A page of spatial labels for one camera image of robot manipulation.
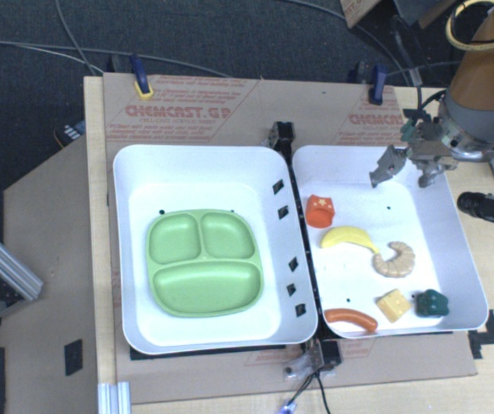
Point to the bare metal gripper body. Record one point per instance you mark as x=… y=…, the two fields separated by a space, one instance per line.
x=442 y=142

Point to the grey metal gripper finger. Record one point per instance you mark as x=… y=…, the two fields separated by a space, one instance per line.
x=385 y=167
x=428 y=177

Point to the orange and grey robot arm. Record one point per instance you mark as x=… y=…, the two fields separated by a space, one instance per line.
x=485 y=80

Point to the white plastic tray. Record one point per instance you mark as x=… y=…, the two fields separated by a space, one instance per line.
x=402 y=214
x=203 y=248

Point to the yellow banana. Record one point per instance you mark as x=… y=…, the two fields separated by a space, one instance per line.
x=345 y=236

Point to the beige shrimp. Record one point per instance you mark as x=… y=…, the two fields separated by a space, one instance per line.
x=397 y=262

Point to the yellow cheese wedge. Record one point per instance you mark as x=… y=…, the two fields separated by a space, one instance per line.
x=394 y=305

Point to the orange sausage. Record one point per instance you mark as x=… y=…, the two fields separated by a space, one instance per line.
x=350 y=318

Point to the brown cardboard board red print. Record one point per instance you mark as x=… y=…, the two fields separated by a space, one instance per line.
x=212 y=114

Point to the green divided plate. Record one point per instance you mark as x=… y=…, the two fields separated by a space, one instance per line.
x=203 y=263

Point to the black cylinder on white bracket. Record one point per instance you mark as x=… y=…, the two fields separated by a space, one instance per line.
x=490 y=196

